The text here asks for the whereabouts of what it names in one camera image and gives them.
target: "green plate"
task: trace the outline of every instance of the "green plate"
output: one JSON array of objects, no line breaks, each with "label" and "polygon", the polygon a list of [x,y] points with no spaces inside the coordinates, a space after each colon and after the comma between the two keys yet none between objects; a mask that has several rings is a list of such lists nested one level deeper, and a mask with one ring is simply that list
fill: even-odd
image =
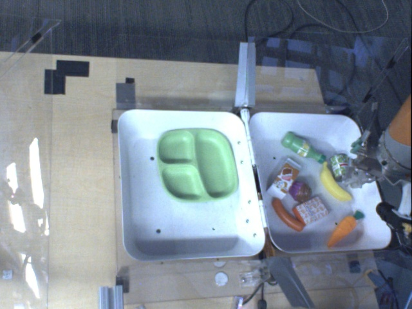
[{"label": "green plate", "polygon": [[157,155],[163,186],[175,199],[222,199],[238,188],[232,147],[219,131],[168,131],[159,139]]}]

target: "purple onion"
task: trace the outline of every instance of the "purple onion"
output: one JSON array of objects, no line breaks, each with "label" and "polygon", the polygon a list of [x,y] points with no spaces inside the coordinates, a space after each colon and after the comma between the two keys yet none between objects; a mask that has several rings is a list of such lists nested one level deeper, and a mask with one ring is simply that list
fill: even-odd
[{"label": "purple onion", "polygon": [[295,181],[290,186],[289,193],[294,200],[298,201],[299,203],[303,203],[306,200],[309,200],[312,195],[312,190],[306,183]]}]

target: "banana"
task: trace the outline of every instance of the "banana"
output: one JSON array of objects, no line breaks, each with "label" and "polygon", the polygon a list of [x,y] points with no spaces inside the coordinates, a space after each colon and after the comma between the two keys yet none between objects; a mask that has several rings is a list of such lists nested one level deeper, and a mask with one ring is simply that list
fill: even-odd
[{"label": "banana", "polygon": [[348,201],[352,199],[351,194],[342,189],[339,184],[336,183],[331,171],[328,168],[328,162],[323,163],[321,181],[326,190],[336,199],[341,201]]}]

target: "hot dog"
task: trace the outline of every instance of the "hot dog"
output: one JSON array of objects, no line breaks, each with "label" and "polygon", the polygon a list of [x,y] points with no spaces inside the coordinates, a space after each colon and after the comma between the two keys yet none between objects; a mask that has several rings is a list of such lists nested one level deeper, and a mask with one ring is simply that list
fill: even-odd
[{"label": "hot dog", "polygon": [[299,220],[295,219],[290,215],[286,209],[283,207],[283,204],[279,198],[274,198],[272,201],[272,206],[279,218],[290,228],[296,231],[302,231],[304,224]]}]

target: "soda can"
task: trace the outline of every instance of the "soda can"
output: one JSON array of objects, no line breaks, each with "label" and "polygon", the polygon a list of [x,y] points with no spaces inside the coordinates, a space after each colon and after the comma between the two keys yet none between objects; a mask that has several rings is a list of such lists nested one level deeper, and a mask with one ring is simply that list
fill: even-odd
[{"label": "soda can", "polygon": [[346,174],[349,166],[349,157],[347,154],[338,153],[330,157],[330,164],[332,165],[333,177],[340,182]]}]

